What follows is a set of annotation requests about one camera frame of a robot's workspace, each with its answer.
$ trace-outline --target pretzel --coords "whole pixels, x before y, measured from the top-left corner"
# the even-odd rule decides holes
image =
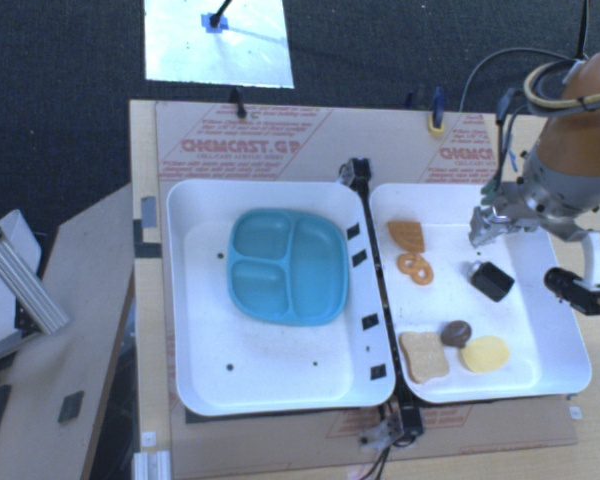
[[[419,254],[407,252],[398,257],[398,270],[411,277],[414,283],[424,286],[433,281],[433,269]]]

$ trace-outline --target blue clamp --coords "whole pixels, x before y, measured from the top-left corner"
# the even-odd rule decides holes
[[[211,17],[214,16],[215,13],[209,12],[207,14],[203,14],[200,16],[202,26],[209,34],[222,34],[223,30],[229,29],[229,22],[225,16],[220,16],[220,21],[218,22],[218,26],[214,27],[211,25]]]
[[[429,131],[440,134],[444,132],[444,91],[442,87],[437,86],[433,93],[433,102],[431,103],[431,114],[429,114]]]

